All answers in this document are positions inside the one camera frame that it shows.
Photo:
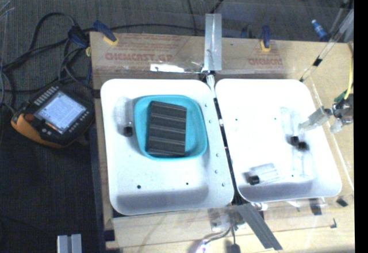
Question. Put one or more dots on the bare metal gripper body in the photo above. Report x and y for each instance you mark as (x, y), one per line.
(345, 108)

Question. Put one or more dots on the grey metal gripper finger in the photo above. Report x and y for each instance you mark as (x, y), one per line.
(337, 126)
(314, 119)

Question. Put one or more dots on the clear plastic bottle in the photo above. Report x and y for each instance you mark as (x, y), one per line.
(124, 115)
(287, 122)
(266, 173)
(303, 160)

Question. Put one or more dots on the white plastic tray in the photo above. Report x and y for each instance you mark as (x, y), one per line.
(258, 119)
(161, 183)

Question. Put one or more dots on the blue bottle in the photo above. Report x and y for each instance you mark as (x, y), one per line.
(318, 28)

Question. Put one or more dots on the brown cardboard board red print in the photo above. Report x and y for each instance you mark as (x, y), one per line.
(322, 226)

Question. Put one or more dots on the blue divided plate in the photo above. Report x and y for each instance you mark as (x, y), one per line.
(195, 128)

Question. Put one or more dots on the black ribbed box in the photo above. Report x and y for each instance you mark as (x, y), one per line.
(166, 128)

